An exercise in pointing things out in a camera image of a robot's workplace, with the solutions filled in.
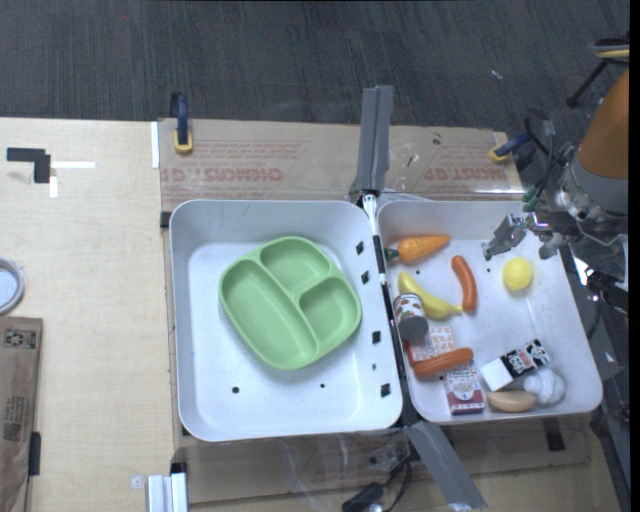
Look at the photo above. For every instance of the red and white carton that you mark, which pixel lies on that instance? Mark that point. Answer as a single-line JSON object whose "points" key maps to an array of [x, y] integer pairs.
{"points": [[465, 395]]}

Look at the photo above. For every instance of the cow print milk carton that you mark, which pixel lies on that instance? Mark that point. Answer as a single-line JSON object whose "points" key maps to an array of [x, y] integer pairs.
{"points": [[520, 362]]}

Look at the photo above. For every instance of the yellow banana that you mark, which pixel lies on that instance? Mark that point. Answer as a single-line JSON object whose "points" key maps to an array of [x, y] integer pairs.
{"points": [[432, 302]]}

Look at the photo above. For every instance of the grey rimmed white disc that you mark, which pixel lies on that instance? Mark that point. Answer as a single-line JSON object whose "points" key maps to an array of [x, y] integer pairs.
{"points": [[7, 287]]}

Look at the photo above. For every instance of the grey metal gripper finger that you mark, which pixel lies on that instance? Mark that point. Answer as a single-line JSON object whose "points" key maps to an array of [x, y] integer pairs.
{"points": [[507, 234], [551, 246]]}

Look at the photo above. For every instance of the black cylinder on white bracket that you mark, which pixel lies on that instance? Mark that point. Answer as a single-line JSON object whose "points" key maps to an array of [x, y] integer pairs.
{"points": [[607, 290]]}

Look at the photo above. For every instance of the white garlic bulb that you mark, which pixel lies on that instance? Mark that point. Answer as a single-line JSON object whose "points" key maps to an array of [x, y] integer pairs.
{"points": [[550, 387]]}

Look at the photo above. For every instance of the orange sausage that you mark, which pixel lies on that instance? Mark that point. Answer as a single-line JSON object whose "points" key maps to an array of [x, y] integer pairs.
{"points": [[466, 285], [442, 362]]}

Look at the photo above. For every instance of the brown paper bag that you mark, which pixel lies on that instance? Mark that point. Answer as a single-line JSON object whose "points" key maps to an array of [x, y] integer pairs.
{"points": [[17, 400]]}

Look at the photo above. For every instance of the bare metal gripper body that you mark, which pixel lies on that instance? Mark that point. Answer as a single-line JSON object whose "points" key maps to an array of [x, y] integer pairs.
{"points": [[575, 222]]}

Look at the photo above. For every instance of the beige bread roll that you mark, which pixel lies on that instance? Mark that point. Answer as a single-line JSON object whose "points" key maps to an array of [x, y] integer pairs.
{"points": [[511, 401]]}

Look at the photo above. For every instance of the orange and white packet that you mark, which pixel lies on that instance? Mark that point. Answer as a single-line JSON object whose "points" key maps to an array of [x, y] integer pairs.
{"points": [[442, 341]]}

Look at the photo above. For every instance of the green divided plate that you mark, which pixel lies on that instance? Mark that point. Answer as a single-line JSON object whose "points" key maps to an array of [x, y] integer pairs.
{"points": [[285, 305]]}

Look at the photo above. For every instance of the white plastic tray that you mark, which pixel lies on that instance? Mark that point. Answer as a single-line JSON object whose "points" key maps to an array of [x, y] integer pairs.
{"points": [[505, 330], [280, 400]]}

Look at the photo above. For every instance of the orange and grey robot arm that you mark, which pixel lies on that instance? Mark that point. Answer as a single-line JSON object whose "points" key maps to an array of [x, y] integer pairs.
{"points": [[607, 135]]}

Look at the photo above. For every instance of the yellow ball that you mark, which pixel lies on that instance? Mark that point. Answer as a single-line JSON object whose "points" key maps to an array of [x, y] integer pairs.
{"points": [[517, 274]]}

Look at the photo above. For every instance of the orange carrot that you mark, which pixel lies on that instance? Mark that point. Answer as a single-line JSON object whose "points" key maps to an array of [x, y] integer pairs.
{"points": [[425, 247]]}

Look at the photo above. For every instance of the brown cardboard board, red print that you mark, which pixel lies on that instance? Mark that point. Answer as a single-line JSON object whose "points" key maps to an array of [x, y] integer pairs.
{"points": [[310, 165]]}

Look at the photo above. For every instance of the small can with red print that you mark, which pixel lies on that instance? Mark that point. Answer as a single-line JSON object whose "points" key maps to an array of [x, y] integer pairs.
{"points": [[411, 315]]}

